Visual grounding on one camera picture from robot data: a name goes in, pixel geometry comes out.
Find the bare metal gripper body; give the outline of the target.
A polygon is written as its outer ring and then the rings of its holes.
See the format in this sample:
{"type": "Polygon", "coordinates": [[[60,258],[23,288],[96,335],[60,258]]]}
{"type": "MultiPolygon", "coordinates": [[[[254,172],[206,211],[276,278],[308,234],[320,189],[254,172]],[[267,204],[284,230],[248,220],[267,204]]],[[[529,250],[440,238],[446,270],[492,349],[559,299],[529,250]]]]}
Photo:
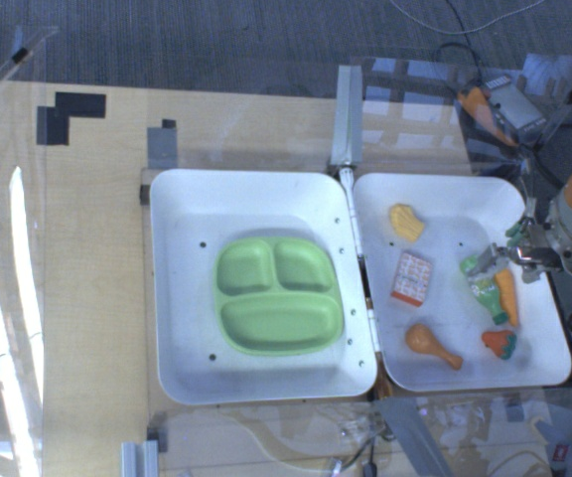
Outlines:
{"type": "Polygon", "coordinates": [[[522,280],[533,283],[544,273],[564,270],[560,255],[547,239],[548,224],[526,219],[522,237],[522,280]]]}

